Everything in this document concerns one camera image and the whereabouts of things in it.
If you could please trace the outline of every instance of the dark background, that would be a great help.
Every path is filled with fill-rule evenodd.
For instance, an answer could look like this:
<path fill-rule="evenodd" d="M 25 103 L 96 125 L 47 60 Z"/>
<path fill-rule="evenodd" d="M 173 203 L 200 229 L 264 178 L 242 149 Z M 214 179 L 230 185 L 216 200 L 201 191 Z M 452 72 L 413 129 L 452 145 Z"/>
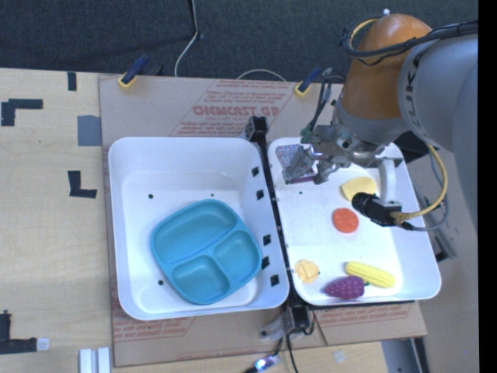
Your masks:
<path fill-rule="evenodd" d="M 300 81 L 348 71 L 340 31 L 387 8 L 432 28 L 478 18 L 478 0 L 194 0 L 201 39 L 178 75 L 237 78 L 263 68 Z M 0 0 L 0 67 L 121 73 L 142 54 L 174 75 L 194 25 L 188 0 Z M 245 78 L 275 79 L 257 72 Z"/>

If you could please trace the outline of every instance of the blue divided plate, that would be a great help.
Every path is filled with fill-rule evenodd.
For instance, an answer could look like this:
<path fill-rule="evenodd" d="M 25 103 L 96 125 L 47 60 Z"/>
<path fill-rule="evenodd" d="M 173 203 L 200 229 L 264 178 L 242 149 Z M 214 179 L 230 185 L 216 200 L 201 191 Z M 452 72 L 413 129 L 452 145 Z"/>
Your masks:
<path fill-rule="evenodd" d="M 201 305 L 247 284 L 262 262 L 259 244 L 243 220 L 214 199 L 191 204 L 157 225 L 151 251 L 181 296 Z"/>

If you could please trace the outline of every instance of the red disc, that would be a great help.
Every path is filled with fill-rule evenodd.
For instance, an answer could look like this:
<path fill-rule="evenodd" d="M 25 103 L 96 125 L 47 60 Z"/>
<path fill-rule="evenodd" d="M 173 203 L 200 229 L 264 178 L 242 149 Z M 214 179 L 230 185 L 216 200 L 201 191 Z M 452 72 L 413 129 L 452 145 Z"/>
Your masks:
<path fill-rule="evenodd" d="M 333 225 L 340 231 L 345 233 L 354 232 L 359 227 L 359 219 L 349 208 L 341 207 L 333 211 Z"/>

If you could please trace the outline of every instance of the cardboard box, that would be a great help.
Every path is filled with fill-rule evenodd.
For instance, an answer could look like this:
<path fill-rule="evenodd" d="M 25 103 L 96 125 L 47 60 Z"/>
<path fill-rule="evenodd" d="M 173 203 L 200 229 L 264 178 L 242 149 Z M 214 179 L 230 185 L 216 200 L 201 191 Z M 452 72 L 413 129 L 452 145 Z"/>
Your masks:
<path fill-rule="evenodd" d="M 141 76 L 129 89 L 121 89 L 118 78 L 99 80 L 114 365 L 273 352 L 275 341 L 260 340 L 259 327 L 273 322 L 279 308 L 151 322 L 123 311 L 116 292 L 107 153 L 123 137 L 237 137 L 251 116 L 267 118 L 268 143 L 298 136 L 314 116 L 319 85 L 298 97 L 294 83 Z M 332 99 L 340 90 L 333 86 Z M 323 112 L 318 123 L 329 123 L 331 113 Z M 315 330 L 292 338 L 296 348 L 426 335 L 417 302 L 319 309 L 314 314 Z"/>

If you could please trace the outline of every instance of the blue clamp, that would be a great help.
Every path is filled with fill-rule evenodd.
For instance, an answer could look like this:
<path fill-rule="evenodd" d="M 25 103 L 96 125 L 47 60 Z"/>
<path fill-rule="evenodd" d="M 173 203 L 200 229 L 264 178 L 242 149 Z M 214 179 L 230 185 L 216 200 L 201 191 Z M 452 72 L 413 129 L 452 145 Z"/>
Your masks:
<path fill-rule="evenodd" d="M 121 87 L 127 89 L 137 79 L 137 75 L 142 73 L 143 68 L 148 64 L 149 58 L 147 55 L 142 55 L 137 61 L 117 81 Z"/>
<path fill-rule="evenodd" d="M 312 81 L 315 80 L 321 73 L 322 69 L 317 66 L 304 80 L 297 83 L 294 88 L 294 93 L 297 96 L 305 96 L 309 91 L 309 86 Z"/>

